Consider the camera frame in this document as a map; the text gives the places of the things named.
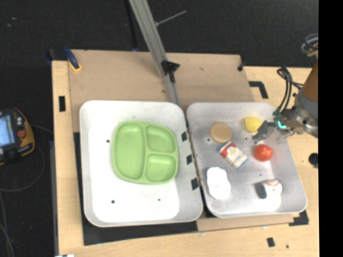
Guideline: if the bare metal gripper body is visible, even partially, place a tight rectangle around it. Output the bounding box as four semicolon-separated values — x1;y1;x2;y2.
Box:
273;108;319;139

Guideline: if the yellow lemon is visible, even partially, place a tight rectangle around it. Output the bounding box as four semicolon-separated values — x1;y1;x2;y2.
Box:
244;116;264;133

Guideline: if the red tomato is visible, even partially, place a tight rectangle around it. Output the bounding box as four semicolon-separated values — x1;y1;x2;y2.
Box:
253;143;274;162

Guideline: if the red and white carton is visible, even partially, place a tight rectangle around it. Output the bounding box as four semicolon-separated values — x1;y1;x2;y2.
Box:
218;140;249;170

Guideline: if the tan round biscuit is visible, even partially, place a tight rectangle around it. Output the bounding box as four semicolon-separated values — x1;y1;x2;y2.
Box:
210;122;233;144

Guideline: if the white can with red print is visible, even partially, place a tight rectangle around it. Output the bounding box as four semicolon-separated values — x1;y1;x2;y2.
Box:
253;178;283;200

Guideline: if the white plastic tray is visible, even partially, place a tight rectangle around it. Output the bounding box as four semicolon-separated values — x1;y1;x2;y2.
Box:
185;102;308;219
79;100;204;228

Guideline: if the white lumpy object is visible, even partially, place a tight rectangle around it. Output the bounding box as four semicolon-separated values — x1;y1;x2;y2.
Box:
206;166;232;201

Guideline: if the green divided plate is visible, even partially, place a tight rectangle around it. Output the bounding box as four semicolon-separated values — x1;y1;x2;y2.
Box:
111;120;180;185

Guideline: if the brown cardboard board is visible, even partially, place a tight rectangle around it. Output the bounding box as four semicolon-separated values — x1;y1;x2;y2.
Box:
68;49;301;232

